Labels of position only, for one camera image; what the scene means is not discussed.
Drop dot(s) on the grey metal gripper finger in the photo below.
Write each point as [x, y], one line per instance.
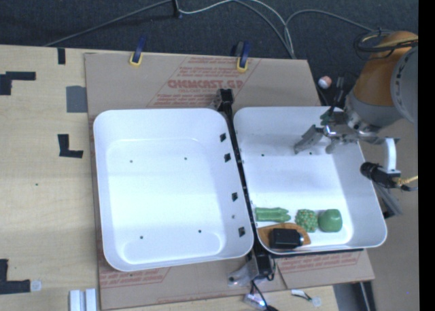
[307, 141]
[334, 145]

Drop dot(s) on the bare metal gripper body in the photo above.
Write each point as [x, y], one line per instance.
[353, 133]

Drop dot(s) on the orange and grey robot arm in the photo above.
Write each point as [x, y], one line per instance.
[375, 75]

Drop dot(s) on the white plastic tray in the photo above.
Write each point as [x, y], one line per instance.
[163, 194]
[292, 180]

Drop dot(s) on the pink and white ball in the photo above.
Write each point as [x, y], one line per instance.
[324, 82]

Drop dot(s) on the thin black rod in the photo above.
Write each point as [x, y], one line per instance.
[242, 174]

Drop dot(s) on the green toy pepper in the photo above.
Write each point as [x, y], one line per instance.
[330, 220]

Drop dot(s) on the green bumpy toy vegetable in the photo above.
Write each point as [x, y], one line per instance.
[306, 220]

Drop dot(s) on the green toy asparagus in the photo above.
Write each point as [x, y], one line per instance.
[272, 214]

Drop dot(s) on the black box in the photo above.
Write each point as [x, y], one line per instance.
[284, 238]

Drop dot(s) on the brown flat toy bread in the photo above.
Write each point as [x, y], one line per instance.
[263, 233]

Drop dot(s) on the brown cardboard board red print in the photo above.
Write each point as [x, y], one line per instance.
[190, 78]

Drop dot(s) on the black cylinder on white bracket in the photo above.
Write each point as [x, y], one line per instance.
[377, 171]

